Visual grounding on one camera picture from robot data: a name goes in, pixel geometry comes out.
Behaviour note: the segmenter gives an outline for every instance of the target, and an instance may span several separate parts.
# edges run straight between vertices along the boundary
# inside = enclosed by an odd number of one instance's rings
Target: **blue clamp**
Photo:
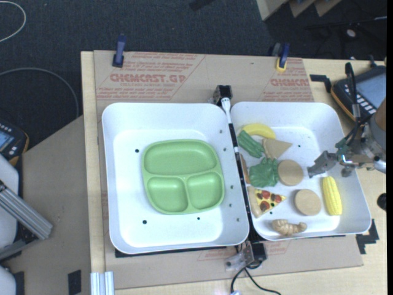
[[[113,56],[113,62],[112,66],[115,66],[117,68],[122,68],[123,67],[123,61],[124,61],[124,48],[125,48],[125,35],[120,34],[119,38],[117,39],[117,46],[116,46],[116,54]]]
[[[287,69],[287,58],[289,53],[289,43],[284,43],[280,57],[277,59],[276,70],[284,72]]]

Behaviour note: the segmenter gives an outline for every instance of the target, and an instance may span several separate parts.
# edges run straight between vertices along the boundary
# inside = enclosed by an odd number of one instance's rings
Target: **yellow corn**
[[[343,205],[341,203],[340,193],[336,181],[333,177],[328,176],[322,179],[322,189],[324,191],[326,209],[330,215],[343,214]]]

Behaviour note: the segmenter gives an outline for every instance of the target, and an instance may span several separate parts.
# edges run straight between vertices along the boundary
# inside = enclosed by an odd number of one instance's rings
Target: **croissant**
[[[275,219],[272,222],[272,226],[275,231],[285,236],[301,233],[307,229],[306,223],[300,222],[299,224],[289,224],[286,219]]]

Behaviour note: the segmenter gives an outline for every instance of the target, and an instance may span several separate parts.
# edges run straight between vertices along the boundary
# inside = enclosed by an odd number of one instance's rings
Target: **pizza slice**
[[[274,207],[287,198],[285,195],[274,194],[270,191],[257,189],[253,186],[249,186],[247,189],[251,204],[251,211],[256,218],[266,212],[270,212]]]

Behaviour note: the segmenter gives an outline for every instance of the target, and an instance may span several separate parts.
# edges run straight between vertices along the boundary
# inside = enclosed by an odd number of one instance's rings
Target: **round cookie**
[[[295,194],[294,201],[296,208],[305,215],[317,215],[322,208],[318,195],[309,189],[299,190]]]
[[[278,164],[278,178],[286,186],[296,186],[303,180],[303,170],[294,160],[282,160]]]

